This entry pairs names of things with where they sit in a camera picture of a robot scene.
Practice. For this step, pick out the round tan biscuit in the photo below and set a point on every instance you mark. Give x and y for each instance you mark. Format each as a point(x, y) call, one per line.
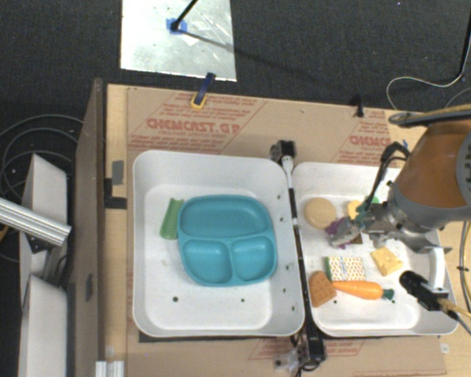
point(319, 212)

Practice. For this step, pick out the white patterned packet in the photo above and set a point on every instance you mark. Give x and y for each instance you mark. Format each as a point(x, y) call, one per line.
point(347, 267)

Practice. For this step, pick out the purple grapes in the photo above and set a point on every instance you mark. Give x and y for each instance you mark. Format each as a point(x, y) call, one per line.
point(333, 227)

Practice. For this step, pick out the yellow cheese wedge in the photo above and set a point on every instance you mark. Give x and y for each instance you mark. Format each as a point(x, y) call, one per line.
point(387, 262)

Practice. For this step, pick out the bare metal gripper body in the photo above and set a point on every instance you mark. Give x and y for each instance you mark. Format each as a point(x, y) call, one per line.
point(383, 225)

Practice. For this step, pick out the black cylinder on white bracket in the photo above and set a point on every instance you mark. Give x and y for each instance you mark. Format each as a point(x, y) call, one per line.
point(415, 283)

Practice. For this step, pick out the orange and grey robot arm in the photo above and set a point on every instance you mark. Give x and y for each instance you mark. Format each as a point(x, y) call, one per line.
point(437, 170)

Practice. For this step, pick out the white plastic tray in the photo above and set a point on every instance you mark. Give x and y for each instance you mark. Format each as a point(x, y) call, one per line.
point(370, 317)
point(166, 298)

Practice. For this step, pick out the blue divided plate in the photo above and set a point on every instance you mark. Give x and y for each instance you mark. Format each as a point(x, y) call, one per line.
point(225, 238)

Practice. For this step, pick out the orange waffle biscuit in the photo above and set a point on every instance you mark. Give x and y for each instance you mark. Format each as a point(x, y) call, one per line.
point(321, 289)

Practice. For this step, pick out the orange carrot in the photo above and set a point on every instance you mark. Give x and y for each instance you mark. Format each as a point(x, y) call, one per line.
point(358, 289)

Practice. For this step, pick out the thin black and white rod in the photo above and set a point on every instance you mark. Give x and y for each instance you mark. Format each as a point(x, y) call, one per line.
point(296, 222)

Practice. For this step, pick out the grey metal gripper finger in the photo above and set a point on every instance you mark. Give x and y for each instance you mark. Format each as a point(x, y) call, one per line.
point(341, 237)
point(355, 225)

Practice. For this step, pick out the small yellow toy food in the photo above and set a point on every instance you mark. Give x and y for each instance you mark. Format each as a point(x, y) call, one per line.
point(353, 207)

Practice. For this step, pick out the green toy vegetable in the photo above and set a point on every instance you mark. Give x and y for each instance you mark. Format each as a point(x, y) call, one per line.
point(170, 219)

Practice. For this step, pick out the brown cardboard board red print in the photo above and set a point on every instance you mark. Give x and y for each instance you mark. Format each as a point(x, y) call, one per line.
point(207, 119)

